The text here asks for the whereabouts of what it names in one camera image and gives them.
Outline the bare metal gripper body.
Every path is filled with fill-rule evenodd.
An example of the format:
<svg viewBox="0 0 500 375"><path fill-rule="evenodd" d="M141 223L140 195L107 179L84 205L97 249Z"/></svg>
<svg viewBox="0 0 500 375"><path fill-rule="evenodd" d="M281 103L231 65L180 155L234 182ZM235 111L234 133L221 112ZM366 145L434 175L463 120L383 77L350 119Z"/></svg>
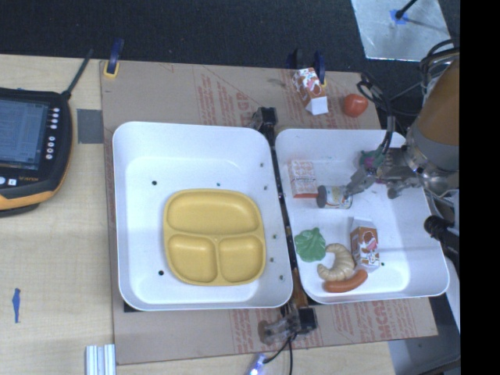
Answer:
<svg viewBox="0 0 500 375"><path fill-rule="evenodd" d="M389 148L377 169L377 178L387 186L391 180L418 180L432 195L446 195L453 190L453 172L429 161L420 150L410 147Z"/></svg>

